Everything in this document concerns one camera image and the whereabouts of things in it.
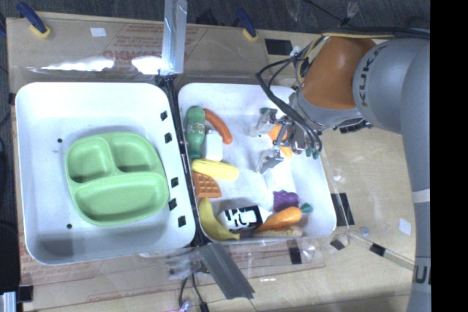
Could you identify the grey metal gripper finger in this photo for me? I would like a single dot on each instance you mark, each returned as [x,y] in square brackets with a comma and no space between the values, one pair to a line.
[270,160]
[264,122]

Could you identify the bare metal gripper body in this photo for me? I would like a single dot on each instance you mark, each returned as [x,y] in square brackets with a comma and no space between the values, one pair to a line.
[300,137]

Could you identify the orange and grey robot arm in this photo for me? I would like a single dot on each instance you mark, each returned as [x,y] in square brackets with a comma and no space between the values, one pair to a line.
[395,84]

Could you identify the orange round toy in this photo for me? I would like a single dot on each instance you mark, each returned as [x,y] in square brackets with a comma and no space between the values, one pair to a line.
[275,132]

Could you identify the white plastic tray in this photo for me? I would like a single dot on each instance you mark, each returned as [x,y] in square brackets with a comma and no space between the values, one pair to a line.
[109,102]
[241,106]

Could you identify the orange sausage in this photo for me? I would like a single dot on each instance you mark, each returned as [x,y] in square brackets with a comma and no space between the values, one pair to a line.
[221,126]

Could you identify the purple grapes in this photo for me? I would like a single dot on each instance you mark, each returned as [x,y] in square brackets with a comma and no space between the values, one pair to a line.
[285,201]

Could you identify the yellow corn cob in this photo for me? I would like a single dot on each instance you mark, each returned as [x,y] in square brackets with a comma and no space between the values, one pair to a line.
[215,170]

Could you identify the small white bottle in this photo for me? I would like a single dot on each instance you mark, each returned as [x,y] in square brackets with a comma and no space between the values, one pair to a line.
[213,147]

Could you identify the orange carrot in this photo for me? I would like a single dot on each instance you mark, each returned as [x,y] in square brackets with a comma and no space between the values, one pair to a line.
[283,218]

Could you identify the black and white carton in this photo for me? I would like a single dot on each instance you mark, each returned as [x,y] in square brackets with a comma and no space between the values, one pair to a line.
[241,217]

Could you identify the green plastic bottle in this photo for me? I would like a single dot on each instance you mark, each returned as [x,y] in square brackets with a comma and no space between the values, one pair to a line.
[195,128]

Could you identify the orange waffle biscuit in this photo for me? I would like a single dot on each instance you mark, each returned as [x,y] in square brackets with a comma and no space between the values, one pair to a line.
[205,187]

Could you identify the yellow banana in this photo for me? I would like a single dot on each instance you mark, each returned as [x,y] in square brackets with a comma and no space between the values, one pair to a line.
[211,221]

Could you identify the green divided plate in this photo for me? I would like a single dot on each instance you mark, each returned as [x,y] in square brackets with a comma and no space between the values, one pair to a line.
[117,179]

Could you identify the brown cardboard board, red print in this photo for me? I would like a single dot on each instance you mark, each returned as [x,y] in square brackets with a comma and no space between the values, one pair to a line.
[73,44]

